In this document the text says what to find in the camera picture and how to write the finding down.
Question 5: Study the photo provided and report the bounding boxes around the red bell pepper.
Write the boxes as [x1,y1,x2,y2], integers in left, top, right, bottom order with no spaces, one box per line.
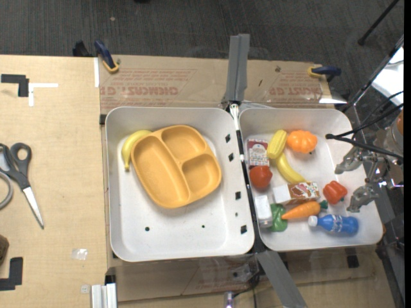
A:
[322,180,349,205]

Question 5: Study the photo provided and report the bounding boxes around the white plastic tray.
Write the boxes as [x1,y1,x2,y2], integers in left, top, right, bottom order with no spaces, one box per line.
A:
[105,106,256,263]
[238,107,384,253]

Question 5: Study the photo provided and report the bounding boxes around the grey handled scissors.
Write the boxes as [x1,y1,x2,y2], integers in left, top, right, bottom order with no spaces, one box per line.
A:
[0,142,45,230]

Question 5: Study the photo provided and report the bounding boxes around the red and white carton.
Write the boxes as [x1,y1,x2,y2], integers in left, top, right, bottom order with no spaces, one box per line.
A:
[246,138,270,167]

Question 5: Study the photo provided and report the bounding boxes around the white and orange carton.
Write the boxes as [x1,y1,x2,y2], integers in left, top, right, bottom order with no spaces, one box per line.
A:
[272,181,321,205]

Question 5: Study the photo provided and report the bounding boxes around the orange divided plate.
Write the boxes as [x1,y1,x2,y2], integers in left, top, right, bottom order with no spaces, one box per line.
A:
[130,124,223,209]

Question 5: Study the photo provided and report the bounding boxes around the yellow banana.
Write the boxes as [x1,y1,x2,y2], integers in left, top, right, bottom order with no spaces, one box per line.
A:
[121,129,152,172]
[275,152,307,184]

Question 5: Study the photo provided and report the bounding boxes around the orange pumpkin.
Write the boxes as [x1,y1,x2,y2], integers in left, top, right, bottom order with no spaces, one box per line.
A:
[286,130,319,155]

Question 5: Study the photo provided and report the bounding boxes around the brown cardboard board red print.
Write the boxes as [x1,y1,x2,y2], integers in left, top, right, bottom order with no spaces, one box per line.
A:
[98,54,388,303]

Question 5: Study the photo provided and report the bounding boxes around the blue bottle white cap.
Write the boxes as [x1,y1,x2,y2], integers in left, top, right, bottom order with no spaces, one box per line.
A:
[308,213,360,237]

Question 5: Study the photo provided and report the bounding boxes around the small white bottle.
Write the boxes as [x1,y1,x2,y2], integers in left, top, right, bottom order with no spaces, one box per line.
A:
[254,194,274,228]

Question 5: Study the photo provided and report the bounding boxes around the orange carrot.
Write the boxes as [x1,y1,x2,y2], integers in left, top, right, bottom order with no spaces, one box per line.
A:
[281,200,329,221]

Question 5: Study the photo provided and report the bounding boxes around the yellow corn cob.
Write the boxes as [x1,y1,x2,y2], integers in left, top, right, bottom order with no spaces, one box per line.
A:
[267,129,288,160]

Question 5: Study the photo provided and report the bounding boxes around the red tomato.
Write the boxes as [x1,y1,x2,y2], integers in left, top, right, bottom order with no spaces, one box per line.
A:
[249,165,274,191]

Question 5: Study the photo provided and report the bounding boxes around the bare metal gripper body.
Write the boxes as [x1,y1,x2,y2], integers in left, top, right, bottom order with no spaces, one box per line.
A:
[362,148,405,191]

